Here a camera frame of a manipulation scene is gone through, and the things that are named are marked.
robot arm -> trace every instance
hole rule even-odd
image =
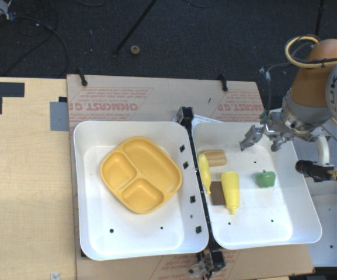
[[[290,55],[290,47],[300,40],[311,40],[313,48],[305,60]],[[290,90],[283,98],[280,112],[261,115],[263,127],[252,128],[239,143],[241,150],[257,143],[263,135],[273,142],[272,151],[298,137],[315,142],[317,162],[300,160],[296,170],[315,181],[337,180],[337,171],[329,164],[329,136],[313,135],[312,131],[328,120],[337,124],[337,39],[319,41],[315,36],[296,37],[288,41],[285,54],[289,62],[300,67]]]

black pole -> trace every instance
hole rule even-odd
[[[325,8],[324,0],[320,0],[318,19],[316,21],[316,29],[315,29],[316,36],[319,36],[319,27],[320,27],[322,12],[324,11],[324,8]]]
[[[157,0],[152,0],[150,2],[150,4],[147,6],[147,8],[145,9],[145,11],[143,12],[143,14],[138,18],[138,20],[135,22],[135,24],[133,25],[133,27],[131,28],[131,30],[127,33],[127,35],[125,36],[125,38],[120,42],[120,44],[117,46],[117,48],[114,50],[114,55],[113,57],[117,57],[117,55],[119,54],[120,49],[124,46],[124,44],[126,43],[126,41],[131,37],[131,35],[133,34],[133,32],[136,30],[136,28],[138,27],[138,25],[140,25],[140,23],[143,21],[143,19],[146,17],[146,15],[148,14],[148,12],[150,11],[150,9],[154,6],[154,4],[156,3]]]

orange divided plate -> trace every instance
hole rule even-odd
[[[102,161],[100,175],[106,187],[129,210],[148,214],[161,207],[182,184],[180,168],[147,138],[130,138]]]

yellow corn toy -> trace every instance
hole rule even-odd
[[[225,204],[235,215],[239,207],[239,179],[234,171],[223,172],[220,176],[221,187],[224,193]]]
[[[211,194],[210,166],[209,166],[209,162],[207,161],[207,157],[204,153],[200,153],[198,155],[198,166],[199,166],[199,172],[201,174],[203,185],[206,188],[206,194],[210,195]]]

white tray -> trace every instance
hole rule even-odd
[[[225,150],[228,162],[210,168],[212,181],[220,181],[220,174],[226,171],[239,175],[235,215],[225,205],[213,205],[206,194],[216,242],[231,250],[317,242],[321,224],[304,177],[295,170],[297,156],[292,142],[272,152],[272,142],[263,136],[241,152],[239,142],[251,126],[244,122],[203,122],[193,128],[197,155],[207,149]],[[273,187],[257,185],[253,175],[263,170],[276,173]]]
[[[179,191],[154,212],[128,210],[100,177],[105,156],[123,141],[142,136],[180,167]],[[85,121],[74,131],[82,251],[93,260],[197,253],[209,241],[187,131],[175,122]]]

